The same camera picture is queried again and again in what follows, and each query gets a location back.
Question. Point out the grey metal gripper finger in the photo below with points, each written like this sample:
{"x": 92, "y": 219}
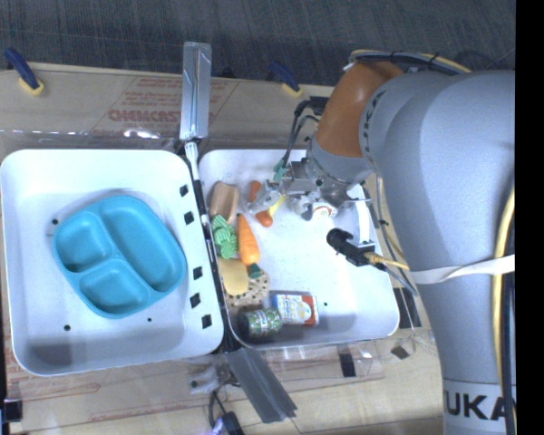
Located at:
{"x": 274, "y": 187}
{"x": 259, "y": 201}

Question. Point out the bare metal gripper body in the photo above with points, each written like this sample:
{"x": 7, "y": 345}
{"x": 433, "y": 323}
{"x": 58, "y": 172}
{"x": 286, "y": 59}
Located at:
{"x": 315, "y": 184}

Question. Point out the orange toy sausage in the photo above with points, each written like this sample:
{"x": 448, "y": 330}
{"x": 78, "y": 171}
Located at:
{"x": 265, "y": 219}

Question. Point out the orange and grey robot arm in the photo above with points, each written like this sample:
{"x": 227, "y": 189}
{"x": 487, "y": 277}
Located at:
{"x": 440, "y": 175}

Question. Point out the white and red can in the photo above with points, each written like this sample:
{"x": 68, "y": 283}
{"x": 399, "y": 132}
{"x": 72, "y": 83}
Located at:
{"x": 323, "y": 212}

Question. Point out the tan toy bread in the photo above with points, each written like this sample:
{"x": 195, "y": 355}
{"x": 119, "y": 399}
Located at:
{"x": 223, "y": 200}

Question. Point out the orange toy carrot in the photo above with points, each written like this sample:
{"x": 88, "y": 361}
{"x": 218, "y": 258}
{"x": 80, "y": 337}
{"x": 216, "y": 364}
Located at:
{"x": 248, "y": 243}

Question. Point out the white plastic tray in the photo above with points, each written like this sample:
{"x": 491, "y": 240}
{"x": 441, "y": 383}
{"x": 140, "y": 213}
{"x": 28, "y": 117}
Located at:
{"x": 308, "y": 261}
{"x": 36, "y": 333}

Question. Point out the yellow toy potato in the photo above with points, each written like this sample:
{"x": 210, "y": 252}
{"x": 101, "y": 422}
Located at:
{"x": 234, "y": 275}

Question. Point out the tan waffle biscuit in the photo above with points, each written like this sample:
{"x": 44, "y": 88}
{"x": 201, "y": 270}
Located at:
{"x": 256, "y": 290}

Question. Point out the white and red carton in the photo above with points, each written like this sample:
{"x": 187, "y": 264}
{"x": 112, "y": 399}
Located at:
{"x": 294, "y": 309}

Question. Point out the green can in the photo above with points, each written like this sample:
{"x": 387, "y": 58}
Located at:
{"x": 259, "y": 323}

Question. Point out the blue divided plate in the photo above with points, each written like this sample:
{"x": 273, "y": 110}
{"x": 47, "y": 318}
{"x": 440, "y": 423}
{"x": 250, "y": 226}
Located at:
{"x": 118, "y": 256}

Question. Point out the brown cardboard board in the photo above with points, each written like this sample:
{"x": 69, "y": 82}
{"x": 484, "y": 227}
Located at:
{"x": 118, "y": 102}

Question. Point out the black cylinder on white bracket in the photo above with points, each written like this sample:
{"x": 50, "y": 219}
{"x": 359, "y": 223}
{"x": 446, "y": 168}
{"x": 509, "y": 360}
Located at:
{"x": 348, "y": 245}

